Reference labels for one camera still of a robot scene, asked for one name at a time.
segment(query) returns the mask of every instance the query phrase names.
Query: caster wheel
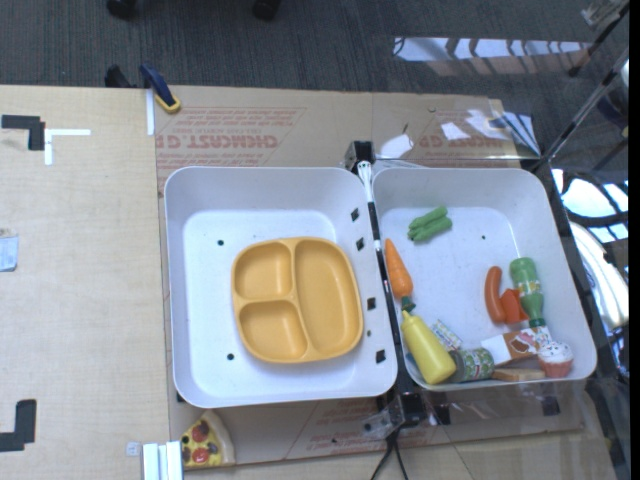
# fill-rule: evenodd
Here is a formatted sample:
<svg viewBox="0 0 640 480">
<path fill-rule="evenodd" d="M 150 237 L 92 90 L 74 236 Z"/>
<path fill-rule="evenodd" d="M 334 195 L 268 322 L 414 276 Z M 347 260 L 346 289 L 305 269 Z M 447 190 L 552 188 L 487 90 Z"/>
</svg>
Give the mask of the caster wheel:
<svg viewBox="0 0 640 480">
<path fill-rule="evenodd" d="M 133 9 L 136 6 L 136 0 L 109 0 L 107 9 L 118 18 L 127 19 L 133 15 Z"/>
<path fill-rule="evenodd" d="M 271 21 L 279 6 L 280 0 L 256 0 L 253 4 L 253 15 L 260 20 Z"/>
</svg>

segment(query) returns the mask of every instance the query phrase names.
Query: toy pizza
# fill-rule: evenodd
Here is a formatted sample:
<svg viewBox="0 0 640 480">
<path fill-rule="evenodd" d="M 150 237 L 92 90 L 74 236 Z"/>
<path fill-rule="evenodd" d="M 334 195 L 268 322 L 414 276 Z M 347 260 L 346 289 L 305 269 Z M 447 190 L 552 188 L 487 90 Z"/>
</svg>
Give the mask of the toy pizza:
<svg viewBox="0 0 640 480">
<path fill-rule="evenodd" d="M 182 465 L 187 469 L 204 469 L 235 464 L 231 436 L 222 420 L 207 409 L 180 437 Z"/>
</svg>

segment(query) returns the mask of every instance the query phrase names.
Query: yellow mustard bottle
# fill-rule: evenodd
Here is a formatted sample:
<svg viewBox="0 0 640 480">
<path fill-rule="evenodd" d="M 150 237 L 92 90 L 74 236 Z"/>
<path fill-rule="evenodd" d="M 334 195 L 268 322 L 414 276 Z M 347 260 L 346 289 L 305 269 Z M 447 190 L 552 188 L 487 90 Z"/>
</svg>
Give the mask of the yellow mustard bottle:
<svg viewBox="0 0 640 480">
<path fill-rule="evenodd" d="M 427 384 L 439 384 L 456 371 L 456 363 L 418 315 L 402 312 L 402 335 Z"/>
</svg>

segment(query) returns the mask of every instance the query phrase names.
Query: green beans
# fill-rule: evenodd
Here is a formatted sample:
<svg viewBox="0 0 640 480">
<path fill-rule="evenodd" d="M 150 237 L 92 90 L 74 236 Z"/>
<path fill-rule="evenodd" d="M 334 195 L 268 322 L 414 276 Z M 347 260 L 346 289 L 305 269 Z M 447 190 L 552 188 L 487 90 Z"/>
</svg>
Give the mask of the green beans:
<svg viewBox="0 0 640 480">
<path fill-rule="evenodd" d="M 407 236 L 414 242 L 429 240 L 433 235 L 451 229 L 453 222 L 447 217 L 447 208 L 438 206 L 426 215 L 417 217 L 409 224 Z"/>
</svg>

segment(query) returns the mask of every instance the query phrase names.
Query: table surface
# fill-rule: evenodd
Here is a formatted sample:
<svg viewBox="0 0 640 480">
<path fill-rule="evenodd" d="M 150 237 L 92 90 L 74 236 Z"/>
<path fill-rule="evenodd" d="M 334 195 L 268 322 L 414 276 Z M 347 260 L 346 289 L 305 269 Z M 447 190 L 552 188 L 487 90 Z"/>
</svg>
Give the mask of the table surface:
<svg viewBox="0 0 640 480">
<path fill-rule="evenodd" d="M 230 94 L 246 103 L 242 93 Z M 38 403 L 35 442 L 0 453 L 3 478 L 140 478 L 139 457 L 127 456 L 127 443 L 170 439 L 159 172 L 146 95 L 0 88 L 3 114 L 91 130 L 89 137 L 54 137 L 52 166 L 27 149 L 26 132 L 0 130 L 0 228 L 20 237 L 18 268 L 0 274 L 0 432 L 11 432 L 18 401 Z M 313 94 L 300 98 L 313 108 Z M 370 121 L 353 129 L 353 116 L 371 107 L 371 96 L 363 98 L 360 106 L 344 100 L 332 109 L 343 117 L 334 123 L 352 127 L 341 135 L 337 124 L 329 134 L 338 137 L 339 154 L 345 136 L 370 131 Z M 165 117 L 158 116 L 159 129 Z M 293 148 L 294 156 L 303 153 Z M 336 162 L 318 155 L 311 158 Z M 579 405 L 584 424 L 577 429 L 407 448 L 402 459 L 412 478 L 615 478 L 595 407 L 586 396 Z M 369 478 L 380 458 L 360 453 L 193 475 Z M 399 476 L 392 457 L 379 478 Z"/>
</svg>

